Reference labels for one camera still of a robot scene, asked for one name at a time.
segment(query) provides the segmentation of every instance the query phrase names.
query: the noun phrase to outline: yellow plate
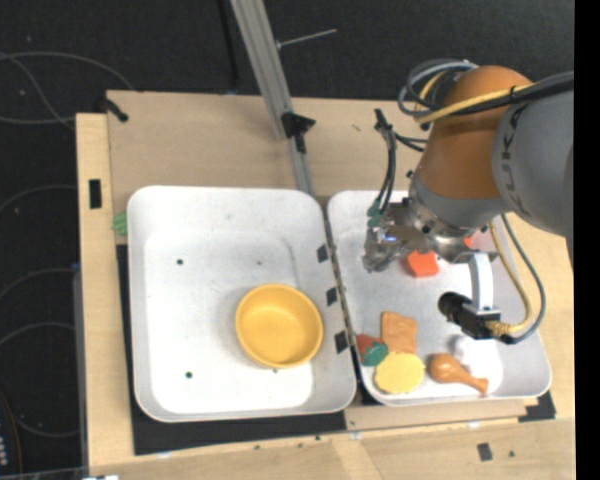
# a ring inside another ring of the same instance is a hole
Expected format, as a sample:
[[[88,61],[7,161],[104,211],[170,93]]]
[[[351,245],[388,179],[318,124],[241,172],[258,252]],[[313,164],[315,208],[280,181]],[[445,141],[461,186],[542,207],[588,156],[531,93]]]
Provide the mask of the yellow plate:
[[[267,284],[247,293],[236,311],[236,333],[254,361],[291,368],[309,361],[320,348],[323,326],[315,304],[304,293]]]

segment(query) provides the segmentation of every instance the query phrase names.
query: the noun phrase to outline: white tray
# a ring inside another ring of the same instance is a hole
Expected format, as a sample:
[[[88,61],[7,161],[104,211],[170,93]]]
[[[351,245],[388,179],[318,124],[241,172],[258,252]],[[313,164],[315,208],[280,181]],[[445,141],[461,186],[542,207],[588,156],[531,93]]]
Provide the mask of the white tray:
[[[323,213],[295,190],[146,187],[128,204],[135,395],[167,422],[336,412],[356,377]],[[309,296],[324,324],[316,356],[271,370],[235,335],[240,299],[265,283]]]
[[[406,195],[405,192],[395,193],[392,199],[399,201]],[[489,379],[488,397],[524,398],[544,393],[551,382],[551,370],[538,333],[516,345],[473,340],[456,324],[447,322],[438,310],[438,299],[446,291],[471,297],[468,266],[451,265],[441,260],[436,276],[420,279],[407,275],[398,262],[384,272],[368,273],[364,269],[361,258],[368,220],[366,211],[376,196],[375,192],[347,191],[333,196],[328,204],[328,221],[353,333],[379,337],[381,313],[395,311],[418,323],[417,354],[425,363],[434,353],[455,354],[455,348],[462,340],[470,347],[465,361],[469,361],[471,373]],[[474,240],[472,246],[480,250],[495,250],[489,233],[476,236]],[[502,310],[503,321],[518,322],[524,316],[523,302],[501,261],[497,259],[492,267],[494,305]],[[366,389],[385,405],[405,406],[482,397],[473,388],[463,384],[439,384],[428,375],[412,392],[389,395],[375,386],[374,367],[361,366],[361,370]]]

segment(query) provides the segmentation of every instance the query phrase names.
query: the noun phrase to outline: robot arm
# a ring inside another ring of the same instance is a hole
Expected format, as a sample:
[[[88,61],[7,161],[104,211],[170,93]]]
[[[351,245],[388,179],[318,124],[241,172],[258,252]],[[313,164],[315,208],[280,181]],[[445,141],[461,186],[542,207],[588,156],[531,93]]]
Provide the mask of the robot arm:
[[[445,66],[453,65],[462,67],[461,74],[455,70],[445,81]],[[365,268],[382,271],[414,251],[433,251],[474,268],[476,251],[465,238],[511,211],[565,236],[573,263],[573,73],[533,84],[507,68],[463,61],[443,63],[438,71],[428,63],[420,72],[439,77],[448,89],[440,105],[407,111],[433,127],[409,197],[370,209]],[[425,103],[409,89],[403,93]],[[439,90],[433,80],[423,93]],[[395,132],[381,114],[376,128],[395,144]],[[452,319],[452,298],[443,298],[440,309]]]

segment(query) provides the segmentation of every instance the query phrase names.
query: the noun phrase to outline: table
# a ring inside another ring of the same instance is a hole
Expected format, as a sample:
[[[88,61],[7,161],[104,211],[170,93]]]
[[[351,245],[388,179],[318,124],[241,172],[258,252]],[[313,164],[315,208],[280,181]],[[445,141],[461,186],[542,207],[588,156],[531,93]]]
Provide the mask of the table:
[[[236,471],[240,478],[259,479],[386,479],[407,473],[418,479],[445,474],[575,477],[573,272],[562,238],[514,217],[512,226],[549,300],[541,336],[553,371],[554,419],[519,422],[538,403],[535,399],[404,409],[363,406],[356,400],[346,410],[345,432],[134,455],[115,252],[124,238],[112,231],[114,215],[143,185],[292,188],[294,180],[286,144],[273,139],[257,96],[111,91],[108,98],[130,115],[128,122],[113,115],[77,116],[86,465],[91,474],[133,479],[226,478]],[[319,201],[340,190],[375,190],[381,183],[386,149],[372,129],[374,108],[382,108],[403,134],[425,136],[395,102],[294,99],[298,114],[317,121],[306,140]],[[190,154],[183,157],[176,152],[185,142]],[[126,151],[131,143],[133,149]],[[137,153],[143,147],[151,152]],[[402,148],[397,172],[415,166],[417,158]],[[533,279],[519,270],[537,307]]]

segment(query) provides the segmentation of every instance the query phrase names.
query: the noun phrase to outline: black bracket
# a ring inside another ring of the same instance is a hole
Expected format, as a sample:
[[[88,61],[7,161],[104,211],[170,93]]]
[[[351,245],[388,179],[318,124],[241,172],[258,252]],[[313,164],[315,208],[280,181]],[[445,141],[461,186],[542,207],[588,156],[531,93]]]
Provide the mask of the black bracket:
[[[307,152],[307,147],[304,143],[304,134],[308,132],[314,124],[316,124],[315,120],[299,116],[293,112],[282,114],[284,133],[287,135],[288,139],[295,139],[296,149],[300,153]]]

